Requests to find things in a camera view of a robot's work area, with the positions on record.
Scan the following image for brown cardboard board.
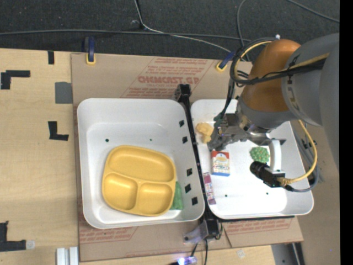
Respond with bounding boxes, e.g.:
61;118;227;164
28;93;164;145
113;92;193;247
70;52;304;262

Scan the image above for purple packet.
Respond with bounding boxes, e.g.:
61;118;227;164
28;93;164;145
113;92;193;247
202;172;217;205

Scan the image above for yellow divided plate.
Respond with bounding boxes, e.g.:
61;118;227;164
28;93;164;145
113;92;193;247
101;145;178;218

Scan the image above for pale yellow toy food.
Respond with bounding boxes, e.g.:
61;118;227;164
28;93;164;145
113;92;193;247
195;122;215;144

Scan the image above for black block with wires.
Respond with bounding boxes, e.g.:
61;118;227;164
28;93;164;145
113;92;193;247
203;218;222;239
173;83;192;103

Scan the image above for thin black rod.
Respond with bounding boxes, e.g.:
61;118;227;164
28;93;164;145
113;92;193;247
182;92;213;224

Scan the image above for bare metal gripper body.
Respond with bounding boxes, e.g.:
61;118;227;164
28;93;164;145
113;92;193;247
216;113;273;146

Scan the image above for black cylinder on white bracket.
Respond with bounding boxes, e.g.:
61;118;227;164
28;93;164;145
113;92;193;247
249;138;287;189

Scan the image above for white plastic tray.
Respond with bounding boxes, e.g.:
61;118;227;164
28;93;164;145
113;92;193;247
190;98;315;220
76;97;206;230

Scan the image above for white and red carton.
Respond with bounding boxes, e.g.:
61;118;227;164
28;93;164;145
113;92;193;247
210;150;231;177

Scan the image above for green grapes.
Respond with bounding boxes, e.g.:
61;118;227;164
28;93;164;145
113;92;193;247
249;146;271;164

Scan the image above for green broccoli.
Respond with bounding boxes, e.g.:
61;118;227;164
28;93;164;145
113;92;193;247
169;181;184;211

